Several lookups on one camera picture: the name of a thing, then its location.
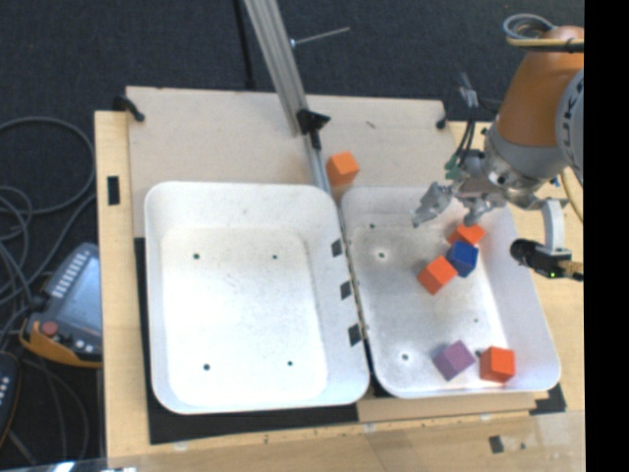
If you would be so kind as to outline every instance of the orange cube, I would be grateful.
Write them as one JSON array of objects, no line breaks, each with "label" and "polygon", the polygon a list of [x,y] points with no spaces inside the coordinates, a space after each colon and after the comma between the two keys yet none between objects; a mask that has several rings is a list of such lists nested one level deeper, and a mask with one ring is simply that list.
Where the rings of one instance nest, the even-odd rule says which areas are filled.
[{"label": "orange cube", "polygon": [[453,245],[455,241],[464,241],[470,245],[476,245],[485,235],[486,231],[479,224],[474,224],[470,227],[461,224],[448,236],[447,240],[450,245]]},{"label": "orange cube", "polygon": [[430,294],[434,295],[457,274],[454,265],[446,257],[438,256],[420,271],[417,279]]},{"label": "orange cube", "polygon": [[330,156],[325,165],[327,178],[332,187],[351,183],[360,169],[354,155],[348,150]]},{"label": "orange cube", "polygon": [[505,383],[515,376],[515,353],[491,346],[481,354],[481,379]]}]

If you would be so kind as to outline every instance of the wooden table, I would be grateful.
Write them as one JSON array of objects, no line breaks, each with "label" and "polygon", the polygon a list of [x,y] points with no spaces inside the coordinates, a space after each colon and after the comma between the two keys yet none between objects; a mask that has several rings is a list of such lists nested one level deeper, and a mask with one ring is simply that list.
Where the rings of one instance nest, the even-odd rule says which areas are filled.
[{"label": "wooden table", "polygon": [[[211,121],[220,117],[220,114],[212,115],[212,107],[206,104],[207,99],[203,98],[204,96],[209,96],[210,100],[214,99],[213,96],[218,96],[216,99],[223,99],[225,95],[233,96],[229,105],[221,105],[216,109],[222,111],[224,115],[225,111],[237,113],[245,107],[249,111],[247,113],[251,113],[252,124],[256,123],[255,127],[250,128],[252,135],[255,130],[259,130],[257,124],[259,121],[256,119],[259,114],[251,112],[252,107],[259,106],[260,103],[268,104],[261,111],[263,119],[266,120],[263,124],[267,124],[275,132],[287,131],[279,101],[272,93],[172,89],[170,92],[172,99],[185,102],[185,106],[188,107],[186,109],[188,113],[179,113],[178,122],[171,120],[174,112],[169,113],[167,110],[164,112],[159,110],[157,105],[151,105],[159,100],[163,102],[164,96],[168,94],[168,89],[128,89],[128,96],[139,106],[140,111],[148,110],[147,120],[152,124],[149,129],[166,127],[169,131],[177,131],[177,136],[172,140],[173,145],[180,144],[182,139],[185,141],[188,130],[182,128],[182,124],[192,125],[194,128],[198,124],[207,124],[203,122],[205,119]],[[366,107],[370,120],[365,120],[364,117]],[[321,113],[334,112],[331,114],[332,122],[322,134],[326,138],[327,135],[332,135],[329,137],[329,145],[326,143],[327,140],[324,140],[324,148],[327,145],[329,152],[335,152],[356,138],[356,135],[364,135],[368,129],[378,128],[384,133],[397,132],[402,139],[413,139],[414,127],[433,128],[434,118],[438,117],[441,108],[440,102],[431,100],[312,96],[311,109]],[[238,124],[247,126],[248,122],[243,120],[243,117],[239,117],[238,120]],[[361,463],[360,468],[363,470],[388,470],[387,463],[398,459],[407,463],[410,470],[413,463],[428,463],[427,460],[436,464],[440,462],[439,460],[444,464],[454,463],[451,461],[452,457],[448,457],[452,451],[448,448],[450,445],[448,443],[451,443],[452,439],[467,440],[470,445],[481,446],[486,456],[470,449],[477,458],[498,456],[491,452],[486,440],[487,435],[491,436],[492,433],[499,435],[501,432],[522,436],[513,439],[521,440],[519,445],[524,447],[530,435],[536,435],[535,442],[529,442],[529,449],[534,447],[535,456],[539,459],[546,459],[549,450],[555,449],[555,453],[559,453],[559,458],[555,460],[556,464],[562,464],[564,467],[557,470],[570,470],[566,465],[577,466],[580,463],[585,453],[583,285],[570,280],[551,281],[536,274],[535,285],[561,361],[560,385],[566,400],[567,413],[529,416],[528,410],[535,405],[536,400],[547,396],[545,393],[503,399],[478,397],[475,399],[474,411],[470,411],[469,401],[464,400],[458,402],[427,400],[424,404],[418,405],[412,401],[397,399],[388,401],[366,399],[360,401],[359,424],[151,444],[144,391],[138,281],[133,247],[134,236],[138,235],[136,232],[138,220],[134,222],[134,216],[139,215],[134,211],[134,208],[138,208],[138,200],[134,200],[134,195],[138,194],[139,186],[136,180],[135,189],[132,187],[132,161],[139,158],[137,152],[135,156],[130,152],[130,135],[133,137],[137,129],[134,125],[138,124],[124,112],[95,113],[104,328],[105,431],[107,457],[111,460],[112,466],[150,463],[151,470],[160,470],[160,466],[164,470],[170,470],[173,460],[176,460],[179,470],[185,469],[185,466],[189,466],[190,470],[198,470],[200,462],[218,460],[225,466],[223,470],[239,470],[239,464],[241,467],[243,464],[242,460],[257,459],[263,464],[262,470],[267,468],[275,470],[295,463],[295,460],[299,459],[295,455],[297,452],[302,456],[299,461],[301,470],[320,470],[323,456],[326,462],[323,469],[326,470],[354,470],[357,463]],[[450,139],[450,145],[453,145],[452,139],[456,142],[461,138],[463,128],[462,123],[449,123],[450,132],[446,132],[445,138]],[[225,134],[224,138],[228,138],[228,125],[221,125],[218,131]],[[194,134],[195,129],[191,129],[190,133]],[[477,138],[477,143],[481,141],[482,138]],[[144,158],[151,161],[154,156],[145,155]],[[393,164],[397,174],[393,175],[392,185],[403,182],[405,175],[413,174],[413,170],[409,168],[409,162],[412,161],[404,161],[407,158],[401,154],[399,159],[402,162]],[[569,173],[565,178],[566,185],[575,193],[578,207],[582,208],[580,186]],[[434,176],[434,180],[440,179],[440,174]],[[308,176],[305,175],[298,182],[300,180],[308,181]],[[381,177],[375,176],[373,180],[381,180]],[[120,198],[119,202],[110,204],[112,202],[108,193],[112,186],[119,188]],[[335,194],[340,195],[342,191],[336,191]],[[561,189],[550,185],[544,186],[539,195],[565,197]],[[543,241],[542,216],[535,212],[511,209],[519,234]],[[573,251],[575,261],[582,261],[582,223],[571,206],[566,207],[564,214],[566,246]],[[549,439],[540,439],[545,433],[552,434],[555,431],[562,432],[570,439],[560,444]],[[440,445],[442,455],[431,451],[428,459],[423,451],[420,452],[427,440]],[[532,455],[533,452],[530,451],[530,454],[524,457],[516,453],[504,459],[517,461],[531,459]]]}]

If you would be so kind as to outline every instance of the remote control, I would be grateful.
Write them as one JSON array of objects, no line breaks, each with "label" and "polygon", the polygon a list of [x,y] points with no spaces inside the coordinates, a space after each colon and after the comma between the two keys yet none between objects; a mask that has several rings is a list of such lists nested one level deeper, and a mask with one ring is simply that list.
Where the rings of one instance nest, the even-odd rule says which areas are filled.
[{"label": "remote control", "polygon": [[9,428],[13,420],[18,394],[20,393],[20,380],[22,370],[20,361],[11,353],[0,352],[0,447],[9,434]]}]

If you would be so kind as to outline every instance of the blue cube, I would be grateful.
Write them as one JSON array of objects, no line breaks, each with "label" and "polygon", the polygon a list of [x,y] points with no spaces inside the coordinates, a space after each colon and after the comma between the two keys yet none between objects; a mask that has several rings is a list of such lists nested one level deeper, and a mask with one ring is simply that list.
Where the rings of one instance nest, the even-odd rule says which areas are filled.
[{"label": "blue cube", "polygon": [[465,278],[476,267],[479,249],[465,241],[455,241],[445,257],[457,270],[459,276]]}]

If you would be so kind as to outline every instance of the robotic arm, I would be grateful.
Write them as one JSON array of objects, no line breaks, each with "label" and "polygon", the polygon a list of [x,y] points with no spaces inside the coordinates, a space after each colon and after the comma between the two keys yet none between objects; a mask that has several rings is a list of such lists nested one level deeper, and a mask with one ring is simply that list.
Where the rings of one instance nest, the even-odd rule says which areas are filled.
[{"label": "robotic arm", "polygon": [[[445,165],[451,184],[430,185],[412,212],[413,225],[435,218],[452,198],[469,210],[466,225],[507,203],[540,210],[545,243],[516,240],[511,255],[546,277],[581,281],[583,265],[573,263],[563,247],[561,209],[568,200],[540,199],[536,191],[566,167],[583,187],[584,30],[556,27],[532,15],[507,19],[504,30],[507,41],[527,54],[486,133],[484,149],[471,149],[473,135],[466,132]],[[463,87],[462,94],[468,105],[478,105],[470,88]]]}]

